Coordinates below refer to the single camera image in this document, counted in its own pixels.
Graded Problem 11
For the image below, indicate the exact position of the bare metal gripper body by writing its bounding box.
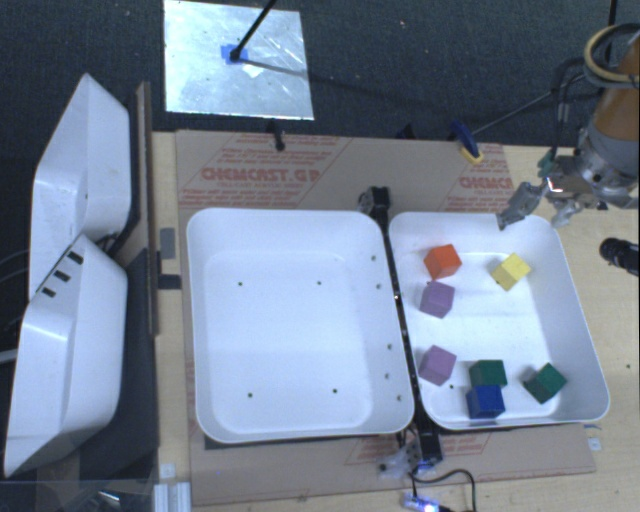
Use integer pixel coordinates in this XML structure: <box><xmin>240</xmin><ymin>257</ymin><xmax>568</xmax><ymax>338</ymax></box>
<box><xmin>545</xmin><ymin>153</ymin><xmax>640</xmax><ymax>209</ymax></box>

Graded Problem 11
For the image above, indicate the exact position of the yellow cube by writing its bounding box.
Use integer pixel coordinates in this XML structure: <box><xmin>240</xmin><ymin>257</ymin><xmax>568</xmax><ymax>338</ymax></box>
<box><xmin>490</xmin><ymin>252</ymin><xmax>533</xmax><ymax>293</ymax></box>

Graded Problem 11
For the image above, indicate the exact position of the orange cube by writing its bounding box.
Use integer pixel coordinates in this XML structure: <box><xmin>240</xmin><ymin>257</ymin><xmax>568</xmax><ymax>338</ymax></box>
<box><xmin>423</xmin><ymin>243</ymin><xmax>463</xmax><ymax>281</ymax></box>

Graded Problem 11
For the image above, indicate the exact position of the brown cardboard board red print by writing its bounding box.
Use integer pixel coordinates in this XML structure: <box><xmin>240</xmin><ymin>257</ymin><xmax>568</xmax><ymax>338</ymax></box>
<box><xmin>174</xmin><ymin>129</ymin><xmax>599</xmax><ymax>507</ymax></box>

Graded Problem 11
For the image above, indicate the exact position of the white plastic tray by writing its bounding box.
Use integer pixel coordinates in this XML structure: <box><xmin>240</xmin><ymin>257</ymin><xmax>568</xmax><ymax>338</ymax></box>
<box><xmin>185</xmin><ymin>206</ymin><xmax>417</xmax><ymax>445</ymax></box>
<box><xmin>388</xmin><ymin>210</ymin><xmax>612</xmax><ymax>431</ymax></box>

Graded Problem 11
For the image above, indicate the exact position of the purple cube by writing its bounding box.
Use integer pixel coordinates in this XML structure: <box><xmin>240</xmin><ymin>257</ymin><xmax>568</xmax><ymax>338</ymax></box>
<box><xmin>418</xmin><ymin>280</ymin><xmax>457</xmax><ymax>320</ymax></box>
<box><xmin>417</xmin><ymin>344</ymin><xmax>458</xmax><ymax>387</ymax></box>

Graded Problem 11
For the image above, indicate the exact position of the thin black rod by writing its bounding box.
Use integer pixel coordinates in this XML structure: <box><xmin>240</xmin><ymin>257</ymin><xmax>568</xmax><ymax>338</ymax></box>
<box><xmin>373</xmin><ymin>211</ymin><xmax>432</xmax><ymax>432</ymax></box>

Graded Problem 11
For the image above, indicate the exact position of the green cube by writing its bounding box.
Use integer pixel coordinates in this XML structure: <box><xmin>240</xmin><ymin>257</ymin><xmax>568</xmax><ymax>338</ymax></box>
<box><xmin>468</xmin><ymin>359</ymin><xmax>509</xmax><ymax>389</ymax></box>
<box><xmin>522</xmin><ymin>362</ymin><xmax>569</xmax><ymax>405</ymax></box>

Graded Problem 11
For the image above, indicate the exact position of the blue cube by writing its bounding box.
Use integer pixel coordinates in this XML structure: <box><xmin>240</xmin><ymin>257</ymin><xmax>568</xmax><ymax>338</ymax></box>
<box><xmin>465</xmin><ymin>384</ymin><xmax>507</xmax><ymax>421</ymax></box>

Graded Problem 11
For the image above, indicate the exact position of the black cylinder on white bracket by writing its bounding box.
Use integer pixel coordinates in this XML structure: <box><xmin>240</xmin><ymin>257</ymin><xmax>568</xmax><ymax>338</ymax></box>
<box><xmin>598</xmin><ymin>237</ymin><xmax>640</xmax><ymax>279</ymax></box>

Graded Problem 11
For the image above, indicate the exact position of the black block with thin wires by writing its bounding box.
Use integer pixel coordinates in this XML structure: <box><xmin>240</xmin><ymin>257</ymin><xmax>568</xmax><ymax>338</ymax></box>
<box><xmin>358</xmin><ymin>185</ymin><xmax>392</xmax><ymax>218</ymax></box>
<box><xmin>416</xmin><ymin>425</ymin><xmax>445</xmax><ymax>464</ymax></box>

